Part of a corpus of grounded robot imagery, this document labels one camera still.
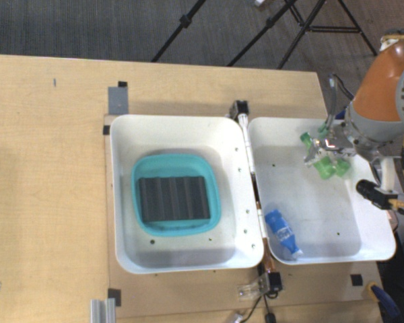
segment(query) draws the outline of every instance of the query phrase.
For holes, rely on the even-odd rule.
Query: plastic bottle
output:
[[[296,245],[295,234],[287,221],[281,216],[278,209],[274,209],[266,214],[265,221],[271,228],[273,234],[275,234],[277,237],[280,244],[290,251],[290,254],[294,260],[303,255],[301,249],[299,249],[299,247]]]

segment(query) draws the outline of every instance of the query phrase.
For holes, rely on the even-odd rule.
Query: black tape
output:
[[[121,290],[108,288],[108,298],[115,299],[115,306],[121,306]]]
[[[363,280],[361,274],[351,274],[350,279],[351,279],[352,286],[363,286],[364,285],[364,280]]]
[[[110,126],[103,126],[103,135],[109,135]]]

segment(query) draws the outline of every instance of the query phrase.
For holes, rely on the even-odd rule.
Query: wooden table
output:
[[[108,87],[118,81],[129,83],[134,114],[223,116],[234,100],[244,99],[253,118],[325,116],[314,73],[0,55],[0,323],[88,322],[90,300],[106,298],[102,127]],[[363,287],[343,284],[350,272],[380,282],[374,262],[309,266],[303,274],[323,278],[321,270],[328,281],[316,287],[302,277],[300,295],[312,298],[310,304],[273,303],[279,323],[382,322]],[[242,283],[233,272],[177,275],[177,282],[203,284],[194,309],[176,293],[175,301],[163,301],[167,289],[149,288],[153,281],[142,276],[136,297],[145,305],[133,315],[144,317],[118,322],[228,322],[234,310],[253,304],[230,293],[230,281]],[[211,307],[206,289],[221,284],[224,302]],[[155,300],[146,296],[156,291]],[[291,291],[286,288],[285,297]],[[262,322],[264,313],[258,309],[249,322]]]

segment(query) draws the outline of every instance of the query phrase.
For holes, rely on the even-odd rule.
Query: wooden board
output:
[[[314,73],[0,55],[0,322],[87,322],[90,300],[106,297],[102,127],[107,89],[117,81],[129,83],[130,111],[138,114],[221,116],[247,99],[253,117],[325,115]],[[374,263],[361,266],[340,267],[378,278]],[[336,279],[333,268],[327,273]],[[192,302],[197,311],[247,308],[232,298],[232,280],[252,277],[253,270],[147,277],[131,284],[131,295],[141,304],[137,314],[188,312]],[[198,295],[221,284],[224,301]],[[345,289],[347,300],[354,295]],[[376,306],[359,303],[356,317]]]

